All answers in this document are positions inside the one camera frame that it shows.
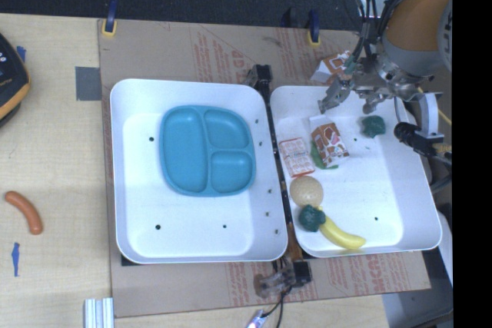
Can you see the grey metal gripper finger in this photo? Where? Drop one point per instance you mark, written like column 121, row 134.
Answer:
column 372, row 104
column 333, row 95

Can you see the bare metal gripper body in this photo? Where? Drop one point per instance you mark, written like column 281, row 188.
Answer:
column 388, row 82

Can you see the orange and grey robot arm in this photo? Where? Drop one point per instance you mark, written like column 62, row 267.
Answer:
column 413, row 23

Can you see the green broccoli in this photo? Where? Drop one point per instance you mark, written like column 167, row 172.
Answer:
column 311, row 218
column 373, row 126

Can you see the orange and white carton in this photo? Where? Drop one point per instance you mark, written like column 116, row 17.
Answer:
column 330, row 142
column 330, row 67

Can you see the orange and white packet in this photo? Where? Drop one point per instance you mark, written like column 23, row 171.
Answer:
column 296, row 157

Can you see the white plastic tray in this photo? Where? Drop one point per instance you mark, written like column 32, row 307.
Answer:
column 384, row 184
column 192, row 226

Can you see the thin black and white rod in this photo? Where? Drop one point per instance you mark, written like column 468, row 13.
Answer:
column 277, row 161

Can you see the beige round bread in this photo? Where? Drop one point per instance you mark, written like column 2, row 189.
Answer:
column 306, row 190

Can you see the yellow banana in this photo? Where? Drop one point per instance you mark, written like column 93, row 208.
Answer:
column 344, row 238

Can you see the blue divided plate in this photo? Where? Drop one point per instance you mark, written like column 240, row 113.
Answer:
column 192, row 150

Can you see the brown cardboard board red print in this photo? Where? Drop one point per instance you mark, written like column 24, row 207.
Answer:
column 161, row 50

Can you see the orange sausage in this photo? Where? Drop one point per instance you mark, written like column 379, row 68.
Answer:
column 27, row 211

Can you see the black cylinder on white bracket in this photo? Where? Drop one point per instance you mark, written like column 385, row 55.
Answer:
column 421, row 138

